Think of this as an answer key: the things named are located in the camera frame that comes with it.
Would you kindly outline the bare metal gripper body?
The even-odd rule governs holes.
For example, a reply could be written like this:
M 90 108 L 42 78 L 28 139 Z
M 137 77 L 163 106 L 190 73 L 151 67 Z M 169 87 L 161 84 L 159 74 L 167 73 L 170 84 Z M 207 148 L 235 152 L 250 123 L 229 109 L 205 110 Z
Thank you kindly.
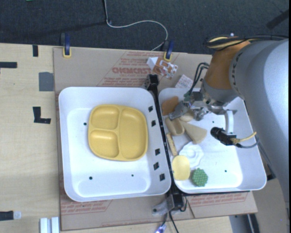
M 201 91 L 187 92 L 184 95 L 184 104 L 191 110 L 206 109 L 209 112 L 217 115 L 224 113 L 228 102 L 220 102 L 212 99 L 208 94 L 203 94 Z

